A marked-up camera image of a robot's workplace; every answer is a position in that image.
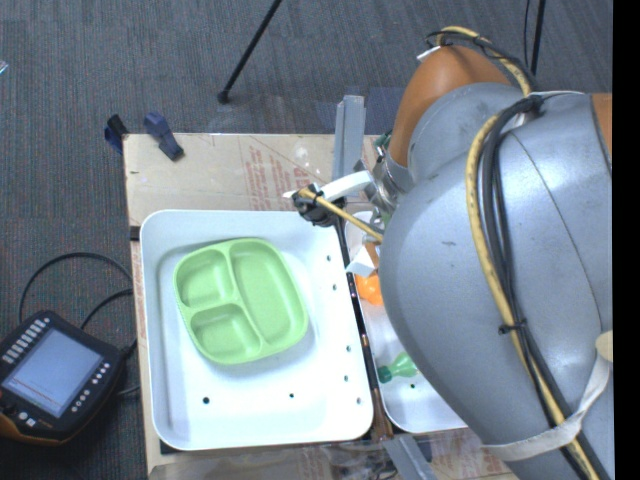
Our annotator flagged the green divided plate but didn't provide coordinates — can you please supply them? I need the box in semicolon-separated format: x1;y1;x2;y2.
172;237;310;366

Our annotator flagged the white and brown carton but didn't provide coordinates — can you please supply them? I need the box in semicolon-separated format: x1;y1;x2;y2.
345;241;382;278

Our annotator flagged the black tripod stand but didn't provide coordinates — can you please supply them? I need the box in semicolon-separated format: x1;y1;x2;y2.
216;0;297;106
528;0;552;77

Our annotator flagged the orange toy fruit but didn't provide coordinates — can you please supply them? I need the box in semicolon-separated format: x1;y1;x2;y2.
355;272;386;308

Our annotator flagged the brown cardboard board red print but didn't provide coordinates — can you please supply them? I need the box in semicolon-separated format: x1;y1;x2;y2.
122;132;512;480

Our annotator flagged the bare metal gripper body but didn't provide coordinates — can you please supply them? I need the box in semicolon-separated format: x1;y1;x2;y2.
369;158;402;217

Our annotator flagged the white plastic tray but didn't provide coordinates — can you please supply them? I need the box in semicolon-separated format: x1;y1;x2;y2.
344;210;469;435
139;209;376;452

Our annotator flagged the green plastic bottle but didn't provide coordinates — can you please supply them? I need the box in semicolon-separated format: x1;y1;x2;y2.
376;351;420;385

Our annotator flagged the black cylinder on white bracket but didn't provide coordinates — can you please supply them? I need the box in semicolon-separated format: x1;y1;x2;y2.
282;170;374;229

